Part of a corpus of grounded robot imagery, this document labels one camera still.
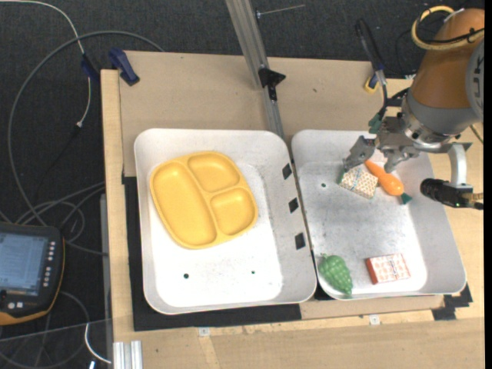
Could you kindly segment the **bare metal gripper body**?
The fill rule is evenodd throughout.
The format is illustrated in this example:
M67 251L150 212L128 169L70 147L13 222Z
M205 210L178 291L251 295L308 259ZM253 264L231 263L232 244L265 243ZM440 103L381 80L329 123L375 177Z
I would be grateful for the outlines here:
M386 117L377 133L377 149L388 161L406 161L421 152L446 153L450 137L430 130L412 117Z

